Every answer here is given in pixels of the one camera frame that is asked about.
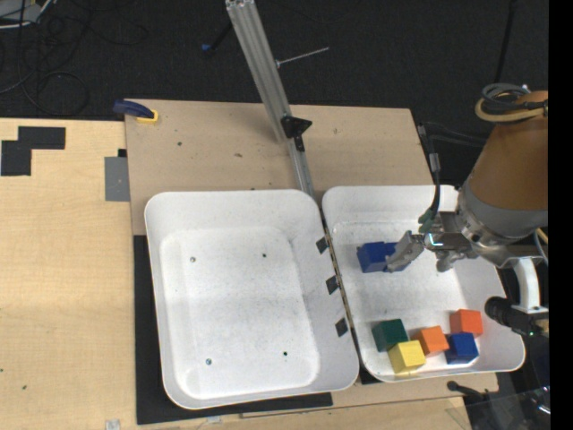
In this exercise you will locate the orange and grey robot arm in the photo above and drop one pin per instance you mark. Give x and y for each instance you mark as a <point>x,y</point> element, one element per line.
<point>510,168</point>

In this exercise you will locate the yellow cube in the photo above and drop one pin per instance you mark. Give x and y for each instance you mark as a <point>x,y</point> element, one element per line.
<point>406,355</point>

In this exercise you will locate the white plastic tray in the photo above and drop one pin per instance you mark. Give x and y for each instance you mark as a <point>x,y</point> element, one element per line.
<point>242,303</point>
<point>412,294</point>

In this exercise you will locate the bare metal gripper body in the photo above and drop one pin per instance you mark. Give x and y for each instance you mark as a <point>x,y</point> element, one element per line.
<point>454,242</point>

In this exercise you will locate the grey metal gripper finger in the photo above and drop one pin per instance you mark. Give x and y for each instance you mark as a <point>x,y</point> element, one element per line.
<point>407,249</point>
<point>444,265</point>

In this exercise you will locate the orange cube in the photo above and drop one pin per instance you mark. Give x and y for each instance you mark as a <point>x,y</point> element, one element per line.
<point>432,338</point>
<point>466,321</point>

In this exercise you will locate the green cube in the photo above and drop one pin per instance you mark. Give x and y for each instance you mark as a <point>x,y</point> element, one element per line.
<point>388,333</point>

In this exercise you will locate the blue cube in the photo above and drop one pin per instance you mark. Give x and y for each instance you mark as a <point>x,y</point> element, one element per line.
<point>390,250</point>
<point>371,255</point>
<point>462,347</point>

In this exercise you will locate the black cylinder on white bracket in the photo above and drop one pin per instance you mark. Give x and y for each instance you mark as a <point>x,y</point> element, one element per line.
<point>528,285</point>

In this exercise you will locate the pale wood board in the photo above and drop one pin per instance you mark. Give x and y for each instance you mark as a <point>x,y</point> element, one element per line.
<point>201,150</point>

